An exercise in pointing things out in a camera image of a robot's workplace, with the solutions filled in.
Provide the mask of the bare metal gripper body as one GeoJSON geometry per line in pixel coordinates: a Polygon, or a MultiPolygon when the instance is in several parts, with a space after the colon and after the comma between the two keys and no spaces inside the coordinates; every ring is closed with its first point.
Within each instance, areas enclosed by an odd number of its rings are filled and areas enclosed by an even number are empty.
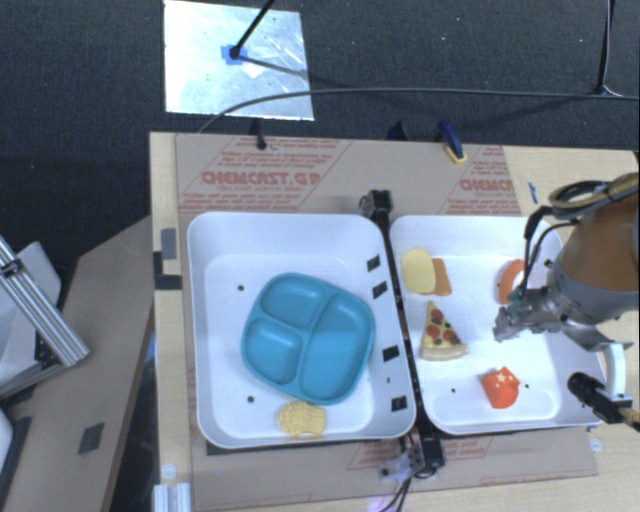
{"type": "Polygon", "coordinates": [[[559,332],[562,326],[559,314],[554,311],[548,286],[524,290],[517,287],[508,295],[508,306],[517,309],[518,334],[522,331],[532,333],[559,332]]]}

